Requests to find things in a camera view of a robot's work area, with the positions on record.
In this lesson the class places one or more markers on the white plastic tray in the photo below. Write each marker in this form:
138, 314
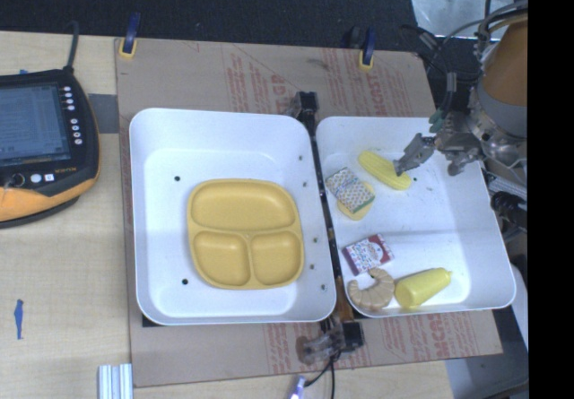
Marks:
448, 227
224, 141

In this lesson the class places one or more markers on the thin black and white rod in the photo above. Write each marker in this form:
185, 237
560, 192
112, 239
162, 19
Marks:
324, 204

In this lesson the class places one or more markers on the yellow squeeze bottle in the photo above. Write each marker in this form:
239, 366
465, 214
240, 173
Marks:
421, 287

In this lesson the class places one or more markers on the tan croissant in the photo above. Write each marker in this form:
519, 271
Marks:
376, 292

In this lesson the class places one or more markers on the flat yellow toy slice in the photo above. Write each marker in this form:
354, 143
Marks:
359, 213

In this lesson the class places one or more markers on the red and white carton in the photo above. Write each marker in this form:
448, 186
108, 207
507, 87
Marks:
368, 254

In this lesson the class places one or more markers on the brown cardboard board red print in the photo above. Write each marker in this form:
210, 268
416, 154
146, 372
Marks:
202, 74

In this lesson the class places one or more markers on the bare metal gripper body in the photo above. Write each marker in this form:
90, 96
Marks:
462, 137

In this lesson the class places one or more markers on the black cylinder on white bracket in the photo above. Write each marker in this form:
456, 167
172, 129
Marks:
509, 204

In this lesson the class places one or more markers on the yellow corn cob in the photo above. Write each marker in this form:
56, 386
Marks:
381, 168

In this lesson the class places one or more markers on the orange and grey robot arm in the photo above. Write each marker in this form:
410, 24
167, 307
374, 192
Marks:
509, 70

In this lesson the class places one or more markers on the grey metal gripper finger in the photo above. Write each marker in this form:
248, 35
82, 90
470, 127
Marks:
414, 153
463, 162

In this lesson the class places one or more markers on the yellow divided plate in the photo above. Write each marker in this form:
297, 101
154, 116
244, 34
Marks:
244, 231

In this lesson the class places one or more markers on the white patterned packet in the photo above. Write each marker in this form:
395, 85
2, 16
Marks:
350, 188

